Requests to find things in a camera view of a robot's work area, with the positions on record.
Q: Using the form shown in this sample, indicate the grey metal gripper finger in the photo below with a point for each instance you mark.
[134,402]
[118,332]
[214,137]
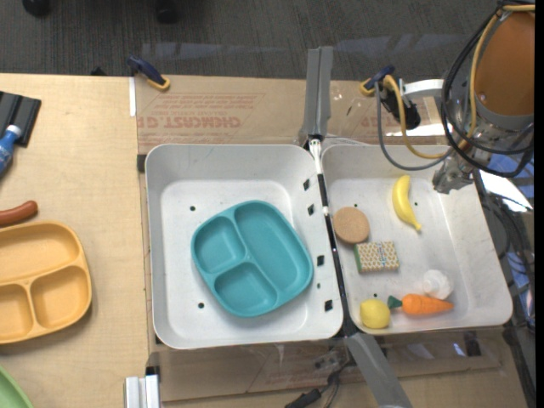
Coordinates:
[462,180]
[442,183]

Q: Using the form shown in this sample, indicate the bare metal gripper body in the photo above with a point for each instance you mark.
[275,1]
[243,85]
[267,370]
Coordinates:
[476,151]

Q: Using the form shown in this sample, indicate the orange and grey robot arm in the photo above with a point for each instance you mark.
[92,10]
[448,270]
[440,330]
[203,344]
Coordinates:
[506,66]

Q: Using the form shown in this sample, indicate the yellow banana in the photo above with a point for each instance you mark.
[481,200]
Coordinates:
[404,202]

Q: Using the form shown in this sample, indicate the white plastic tray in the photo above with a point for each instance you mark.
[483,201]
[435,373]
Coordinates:
[178,270]
[467,245]

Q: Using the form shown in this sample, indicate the patterned yellow and white packet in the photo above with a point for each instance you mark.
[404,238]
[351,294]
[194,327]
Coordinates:
[377,256]

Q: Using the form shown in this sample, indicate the round brown biscuit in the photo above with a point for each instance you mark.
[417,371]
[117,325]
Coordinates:
[351,225]

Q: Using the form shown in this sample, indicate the orange carrot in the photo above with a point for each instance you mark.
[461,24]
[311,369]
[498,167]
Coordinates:
[425,305]

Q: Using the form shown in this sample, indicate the yellow lemon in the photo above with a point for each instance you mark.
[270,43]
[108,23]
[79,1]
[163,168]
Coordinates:
[375,314]

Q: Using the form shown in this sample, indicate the blue divided plate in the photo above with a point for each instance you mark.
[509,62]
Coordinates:
[263,245]

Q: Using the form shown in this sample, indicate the brown cardboard board red print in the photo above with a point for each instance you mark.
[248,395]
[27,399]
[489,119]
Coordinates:
[238,113]

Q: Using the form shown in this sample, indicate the orange divided plate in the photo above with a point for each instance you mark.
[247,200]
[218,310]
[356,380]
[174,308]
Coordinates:
[47,245]

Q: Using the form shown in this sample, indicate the flat black block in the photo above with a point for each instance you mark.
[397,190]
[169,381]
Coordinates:
[25,109]

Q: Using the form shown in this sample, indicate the brown sausage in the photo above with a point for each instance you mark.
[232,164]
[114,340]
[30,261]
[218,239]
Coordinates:
[19,213]

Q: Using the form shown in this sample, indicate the blue bottle white cap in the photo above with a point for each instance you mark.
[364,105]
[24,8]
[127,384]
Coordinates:
[6,149]

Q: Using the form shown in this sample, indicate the green plate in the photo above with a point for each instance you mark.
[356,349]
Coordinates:
[10,391]

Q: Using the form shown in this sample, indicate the black cylinder on white bracket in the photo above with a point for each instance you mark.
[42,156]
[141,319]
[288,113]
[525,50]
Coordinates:
[408,111]

